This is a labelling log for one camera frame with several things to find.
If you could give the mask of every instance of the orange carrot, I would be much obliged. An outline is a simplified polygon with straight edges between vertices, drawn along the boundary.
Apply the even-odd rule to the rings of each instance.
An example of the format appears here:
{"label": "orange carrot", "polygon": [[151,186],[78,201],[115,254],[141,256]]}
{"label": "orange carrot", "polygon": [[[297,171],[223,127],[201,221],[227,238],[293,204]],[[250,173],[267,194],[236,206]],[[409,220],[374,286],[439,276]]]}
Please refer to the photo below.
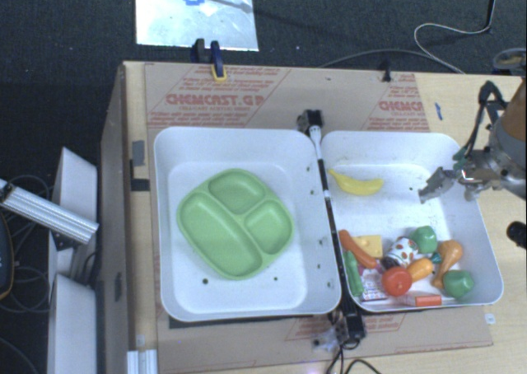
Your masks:
{"label": "orange carrot", "polygon": [[367,269],[374,269],[377,266],[377,261],[365,252],[357,243],[353,240],[351,235],[345,229],[338,231],[338,237],[340,238],[340,244],[345,250],[351,251],[359,263],[361,263]]}

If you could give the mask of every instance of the dark carpet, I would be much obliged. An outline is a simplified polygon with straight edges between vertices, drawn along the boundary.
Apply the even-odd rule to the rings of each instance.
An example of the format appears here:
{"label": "dark carpet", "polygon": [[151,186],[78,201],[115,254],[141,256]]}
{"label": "dark carpet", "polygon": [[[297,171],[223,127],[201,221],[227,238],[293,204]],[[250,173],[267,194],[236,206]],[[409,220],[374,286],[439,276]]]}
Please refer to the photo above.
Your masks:
{"label": "dark carpet", "polygon": [[[225,52],[227,63],[316,67],[371,49],[417,51],[415,27],[431,21],[479,30],[488,0],[253,0],[253,4],[260,51]],[[526,0],[497,0],[487,34],[426,28],[420,40],[463,71],[488,74],[497,53],[525,47],[525,8]],[[134,0],[0,0],[0,178],[32,174],[52,185],[62,146],[97,163],[119,63],[189,61],[187,49],[136,45],[134,27]],[[376,69],[381,58],[369,55],[339,67]],[[417,56],[390,58],[393,70],[449,71]],[[45,271],[46,252],[45,231],[35,230],[19,260]],[[17,286],[17,294],[27,302],[38,301],[41,293],[35,285]],[[45,372],[46,314],[0,310],[0,337]],[[19,355],[0,344],[1,373],[28,370]]]}

